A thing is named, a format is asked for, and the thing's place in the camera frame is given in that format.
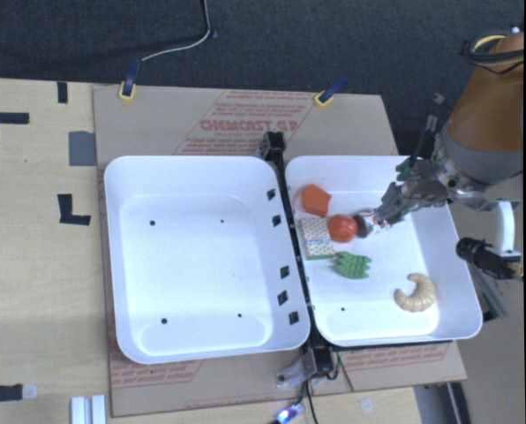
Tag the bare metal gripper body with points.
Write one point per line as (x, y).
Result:
(428, 188)

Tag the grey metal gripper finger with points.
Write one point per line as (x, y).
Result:
(395, 217)
(390, 198)

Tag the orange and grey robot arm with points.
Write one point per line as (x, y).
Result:
(483, 113)

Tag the red tomato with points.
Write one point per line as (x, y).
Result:
(342, 228)

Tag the green pea pods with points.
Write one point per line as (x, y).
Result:
(352, 265)

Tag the orange carton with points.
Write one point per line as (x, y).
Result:
(314, 200)

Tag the white patterned carton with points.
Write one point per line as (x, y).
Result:
(316, 238)

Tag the beige croissant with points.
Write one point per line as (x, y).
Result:
(417, 296)

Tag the white plastic tray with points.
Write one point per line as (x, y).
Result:
(192, 259)
(377, 312)

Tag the brown cardboard board red print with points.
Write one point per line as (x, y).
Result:
(166, 122)

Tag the black cylinder on white bracket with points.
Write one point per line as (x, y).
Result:
(494, 254)

